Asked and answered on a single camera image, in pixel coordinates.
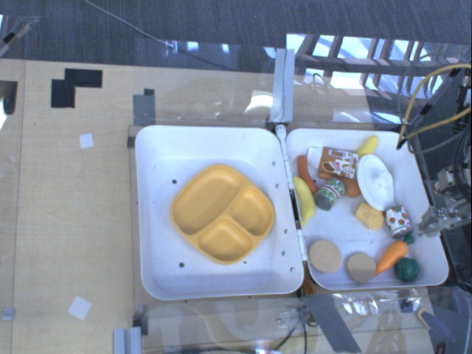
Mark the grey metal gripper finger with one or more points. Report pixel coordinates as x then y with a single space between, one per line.
439 228
427 220

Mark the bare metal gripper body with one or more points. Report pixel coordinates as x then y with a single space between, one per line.
457 214

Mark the white can with orange print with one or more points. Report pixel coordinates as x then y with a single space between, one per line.
399 222

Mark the orange carrot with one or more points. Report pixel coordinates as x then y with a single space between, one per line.
392 254

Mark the green broccoli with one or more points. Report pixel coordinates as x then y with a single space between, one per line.
407 270

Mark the yellow ridged biscuit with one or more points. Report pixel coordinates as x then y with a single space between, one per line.
370 216

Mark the white bowl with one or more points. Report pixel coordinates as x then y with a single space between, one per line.
375 183

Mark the orange round toy food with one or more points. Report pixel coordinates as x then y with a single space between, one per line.
353 189

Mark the tan round biscuit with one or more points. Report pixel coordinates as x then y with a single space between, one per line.
325 256
360 267

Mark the white plastic tray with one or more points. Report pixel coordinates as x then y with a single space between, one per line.
343 231
158 256

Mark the yellow oblong toy food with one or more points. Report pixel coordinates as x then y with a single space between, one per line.
368 146

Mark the green can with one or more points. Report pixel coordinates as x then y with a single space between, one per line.
330 194

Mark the brown printed carton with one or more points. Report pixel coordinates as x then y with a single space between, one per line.
337 162

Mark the yellow banana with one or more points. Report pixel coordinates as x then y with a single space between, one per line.
307 201

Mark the orange sausage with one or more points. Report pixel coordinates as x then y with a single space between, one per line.
304 170

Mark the thin black and white rod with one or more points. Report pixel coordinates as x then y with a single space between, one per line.
284 157

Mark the yellow divided plate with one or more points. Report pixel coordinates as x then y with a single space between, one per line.
206 197

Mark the pale wood board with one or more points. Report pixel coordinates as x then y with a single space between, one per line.
73 205

